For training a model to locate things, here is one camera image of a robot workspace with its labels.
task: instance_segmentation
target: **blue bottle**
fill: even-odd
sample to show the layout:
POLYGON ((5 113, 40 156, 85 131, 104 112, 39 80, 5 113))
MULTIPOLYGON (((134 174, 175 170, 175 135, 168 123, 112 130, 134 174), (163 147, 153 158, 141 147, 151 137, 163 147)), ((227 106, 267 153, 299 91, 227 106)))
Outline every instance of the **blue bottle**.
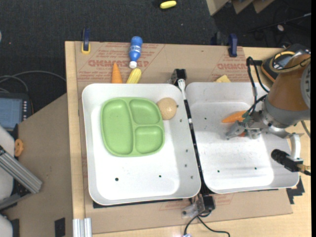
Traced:
POLYGON ((140 57, 142 51, 142 44, 143 40, 139 36, 134 36, 130 42, 128 55, 130 58, 129 67, 131 69, 135 69, 137 67, 137 60, 140 57))

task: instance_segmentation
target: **yellow corn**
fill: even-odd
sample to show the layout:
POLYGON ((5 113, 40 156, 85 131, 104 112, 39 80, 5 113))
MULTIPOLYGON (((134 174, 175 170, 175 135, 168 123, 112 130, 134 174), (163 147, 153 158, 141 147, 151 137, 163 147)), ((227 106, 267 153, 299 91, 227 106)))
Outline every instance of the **yellow corn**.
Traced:
POLYGON ((138 83, 141 76, 142 76, 142 71, 140 69, 138 68, 133 69, 132 72, 129 74, 129 77, 126 83, 138 83))

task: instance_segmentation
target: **black floor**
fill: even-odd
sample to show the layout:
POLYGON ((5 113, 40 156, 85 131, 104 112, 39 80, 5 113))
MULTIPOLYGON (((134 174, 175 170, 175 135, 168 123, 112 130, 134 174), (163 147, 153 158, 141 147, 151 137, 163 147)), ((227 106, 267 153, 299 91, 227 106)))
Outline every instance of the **black floor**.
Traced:
MULTIPOLYGON (((276 0, 257 14, 252 5, 236 14, 227 4, 210 16, 206 0, 177 0, 162 11, 156 0, 0 0, 0 91, 24 92, 16 79, 1 76, 25 71, 48 71, 65 77, 64 41, 81 40, 83 27, 92 41, 129 42, 139 35, 146 43, 209 45, 220 32, 235 33, 242 46, 280 47, 300 43, 311 48, 311 17, 274 28, 247 33, 311 12, 311 0, 276 0)), ((34 111, 66 92, 65 82, 47 74, 18 76, 29 88, 34 111)))

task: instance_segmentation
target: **toy carrot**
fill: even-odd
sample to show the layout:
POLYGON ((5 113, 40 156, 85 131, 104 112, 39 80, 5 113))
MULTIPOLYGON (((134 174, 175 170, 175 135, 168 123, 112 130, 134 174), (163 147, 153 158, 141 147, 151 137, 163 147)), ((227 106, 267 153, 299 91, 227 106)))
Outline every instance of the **toy carrot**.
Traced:
POLYGON ((240 112, 236 112, 230 116, 228 116, 227 118, 222 120, 222 123, 233 123, 236 120, 242 122, 246 117, 243 117, 243 115, 246 113, 247 111, 240 111, 240 112))
POLYGON ((116 62, 113 64, 111 83, 123 83, 122 76, 116 62))

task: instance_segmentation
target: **wooden table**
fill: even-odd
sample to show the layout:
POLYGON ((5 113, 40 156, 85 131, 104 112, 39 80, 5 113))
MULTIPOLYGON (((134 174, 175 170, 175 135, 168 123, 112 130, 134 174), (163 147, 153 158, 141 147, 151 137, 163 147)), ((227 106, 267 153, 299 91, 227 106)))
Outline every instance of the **wooden table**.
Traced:
MULTIPOLYGON (((80 132, 78 117, 78 92, 77 92, 77 74, 76 74, 76 54, 75 43, 73 41, 65 42, 66 51, 66 72, 67 72, 67 96, 69 111, 69 136, 70 136, 70 155, 71 155, 71 176, 72 176, 72 197, 73 197, 73 218, 84 219, 84 195, 83 195, 83 177, 81 165, 80 132)), ((245 56, 251 56, 255 60, 263 60, 273 56, 280 51, 276 48, 243 48, 245 56)), ((263 83, 271 84, 264 79, 263 83)), ((301 124, 292 127, 290 131, 303 132, 301 124)), ((304 134, 301 137, 301 157, 306 165, 311 164, 311 144, 309 137, 304 134)), ((242 220, 214 222, 208 224, 216 230, 228 231, 232 237, 247 236, 287 236, 297 237, 311 236, 311 178, 301 175, 305 193, 301 197, 295 197, 293 205, 293 214, 282 216, 270 216, 262 218, 249 218, 242 220)), ((93 235, 96 237, 181 237, 185 226, 173 226, 154 229, 143 229, 126 232, 108 233, 93 235)), ((189 226, 189 233, 193 236, 225 236, 224 234, 210 233, 202 224, 192 224, 189 226)))

